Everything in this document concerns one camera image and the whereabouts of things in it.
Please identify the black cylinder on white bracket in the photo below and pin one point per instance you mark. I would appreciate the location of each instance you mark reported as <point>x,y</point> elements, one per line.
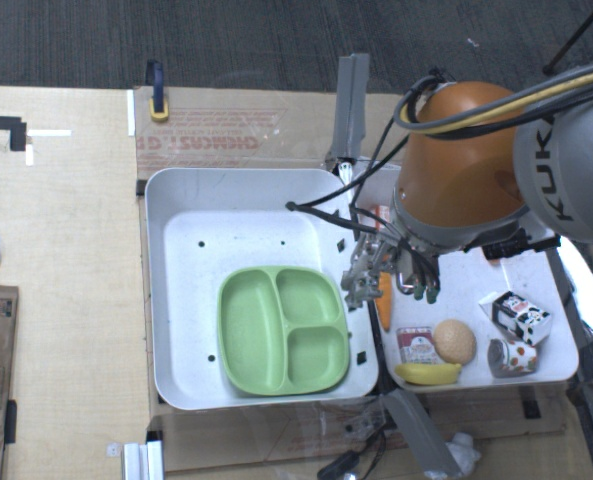
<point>506,247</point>

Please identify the red and white can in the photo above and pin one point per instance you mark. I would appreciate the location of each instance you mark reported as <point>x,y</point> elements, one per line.
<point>415,345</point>

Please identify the orange carrot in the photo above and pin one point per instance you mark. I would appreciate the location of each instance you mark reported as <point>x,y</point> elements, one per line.
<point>386,313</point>

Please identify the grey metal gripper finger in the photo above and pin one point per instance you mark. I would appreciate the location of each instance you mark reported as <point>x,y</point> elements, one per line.
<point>372,283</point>
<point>352,290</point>

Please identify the white crumpled plastic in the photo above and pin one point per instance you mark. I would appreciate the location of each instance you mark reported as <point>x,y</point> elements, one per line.
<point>463,450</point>

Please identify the yellow banana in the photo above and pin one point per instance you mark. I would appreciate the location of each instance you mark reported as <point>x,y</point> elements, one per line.
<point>426,374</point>

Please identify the cow print milk carton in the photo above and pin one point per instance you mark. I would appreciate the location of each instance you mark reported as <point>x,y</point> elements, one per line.
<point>521,318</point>

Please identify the orange and white packet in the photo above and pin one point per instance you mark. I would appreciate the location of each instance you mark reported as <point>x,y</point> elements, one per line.
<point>382,216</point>

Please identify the tan bread roll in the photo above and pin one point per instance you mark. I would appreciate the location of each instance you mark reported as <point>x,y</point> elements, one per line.
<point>455,342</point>

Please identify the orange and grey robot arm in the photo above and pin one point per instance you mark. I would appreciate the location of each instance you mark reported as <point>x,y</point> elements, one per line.
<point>456,168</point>

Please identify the white plastic tray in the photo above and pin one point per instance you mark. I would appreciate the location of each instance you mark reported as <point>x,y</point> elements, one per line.
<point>476,288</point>
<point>191,288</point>

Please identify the brown cardboard board red print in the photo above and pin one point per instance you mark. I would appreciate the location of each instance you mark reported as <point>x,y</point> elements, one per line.
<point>216,138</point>

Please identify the green divided plate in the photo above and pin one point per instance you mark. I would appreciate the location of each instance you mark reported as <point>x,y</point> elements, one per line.
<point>256,328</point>

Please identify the white cup with orange print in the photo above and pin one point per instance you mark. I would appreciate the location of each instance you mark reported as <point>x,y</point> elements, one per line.
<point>516,358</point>

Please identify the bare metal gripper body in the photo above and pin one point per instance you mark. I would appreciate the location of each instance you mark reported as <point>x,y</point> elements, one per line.
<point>373,250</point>

